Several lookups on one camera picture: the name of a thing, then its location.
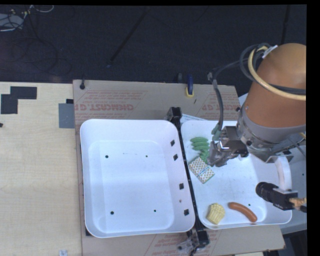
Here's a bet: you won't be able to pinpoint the black block with thin wires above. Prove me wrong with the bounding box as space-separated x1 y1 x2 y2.
166 106 183 123
194 229 210 249

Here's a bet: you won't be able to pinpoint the orange sausage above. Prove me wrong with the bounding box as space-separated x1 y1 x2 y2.
228 201 258 223

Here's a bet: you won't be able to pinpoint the green pea pods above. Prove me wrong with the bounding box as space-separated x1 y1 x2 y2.
189 136 210 163

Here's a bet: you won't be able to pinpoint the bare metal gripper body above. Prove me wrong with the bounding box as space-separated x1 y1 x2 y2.
215 125 262 161

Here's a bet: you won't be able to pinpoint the brown cardboard board red print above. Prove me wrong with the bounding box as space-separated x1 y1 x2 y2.
72 79 286 256

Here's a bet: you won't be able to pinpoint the white plastic tray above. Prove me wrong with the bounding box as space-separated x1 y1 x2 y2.
79 118 196 239
180 119 293 230

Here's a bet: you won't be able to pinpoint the thin black rod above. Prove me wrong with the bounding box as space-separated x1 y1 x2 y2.
174 117 206 235

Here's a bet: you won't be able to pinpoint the patterned snack packet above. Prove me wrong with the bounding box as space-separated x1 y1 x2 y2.
188 156 216 185

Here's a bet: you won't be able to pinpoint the black cylinder on white bracket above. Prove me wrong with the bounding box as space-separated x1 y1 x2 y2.
255 154 299 212

